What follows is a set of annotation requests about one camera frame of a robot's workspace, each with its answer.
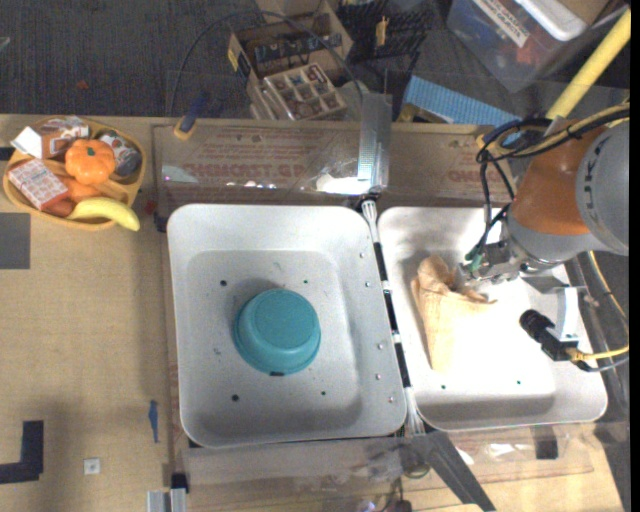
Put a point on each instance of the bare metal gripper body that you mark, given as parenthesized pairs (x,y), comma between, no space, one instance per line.
(497,265)

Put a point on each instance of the beige cloth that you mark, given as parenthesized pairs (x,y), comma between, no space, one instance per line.
(442,320)

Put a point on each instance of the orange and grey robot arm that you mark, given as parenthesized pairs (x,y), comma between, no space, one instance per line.
(555,200)

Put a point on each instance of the white plastic tray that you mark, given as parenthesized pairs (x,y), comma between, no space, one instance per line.
(490,400)
(280,225)

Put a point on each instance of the teal bowl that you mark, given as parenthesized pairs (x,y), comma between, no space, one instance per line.
(277,330)

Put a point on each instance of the yellow divided plate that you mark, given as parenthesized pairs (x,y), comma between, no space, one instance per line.
(125,192)

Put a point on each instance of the small printed can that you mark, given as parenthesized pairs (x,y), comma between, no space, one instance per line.
(122,150)

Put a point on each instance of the yellow banana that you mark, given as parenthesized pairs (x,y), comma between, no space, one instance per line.
(107,209)

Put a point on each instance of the orange pumpkin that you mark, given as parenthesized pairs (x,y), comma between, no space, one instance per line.
(90,160)

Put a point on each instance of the orange carrot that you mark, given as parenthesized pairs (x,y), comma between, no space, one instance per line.
(82,191)

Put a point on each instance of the white and red packet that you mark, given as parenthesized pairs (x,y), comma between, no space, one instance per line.
(62,137)

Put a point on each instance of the red and white carton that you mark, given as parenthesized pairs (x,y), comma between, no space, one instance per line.
(37,184)

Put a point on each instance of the small white carton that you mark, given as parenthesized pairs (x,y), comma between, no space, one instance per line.
(27,141)

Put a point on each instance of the black cylinder on white bracket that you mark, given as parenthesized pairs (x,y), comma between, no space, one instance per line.
(547,332)

